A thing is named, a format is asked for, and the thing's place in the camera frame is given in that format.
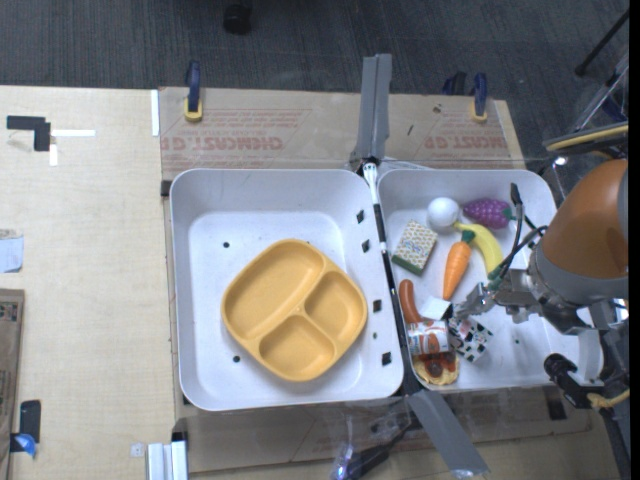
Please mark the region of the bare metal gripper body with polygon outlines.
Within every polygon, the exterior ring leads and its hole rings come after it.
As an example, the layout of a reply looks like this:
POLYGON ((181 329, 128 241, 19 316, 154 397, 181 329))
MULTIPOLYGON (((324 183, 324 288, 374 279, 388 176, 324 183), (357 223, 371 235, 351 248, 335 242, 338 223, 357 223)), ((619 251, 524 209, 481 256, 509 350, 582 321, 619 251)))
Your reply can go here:
POLYGON ((563 335, 577 335, 591 327, 578 316, 581 305, 563 297, 533 268, 510 270, 493 300, 505 308, 517 308, 514 321, 524 321, 524 314, 535 313, 563 335))

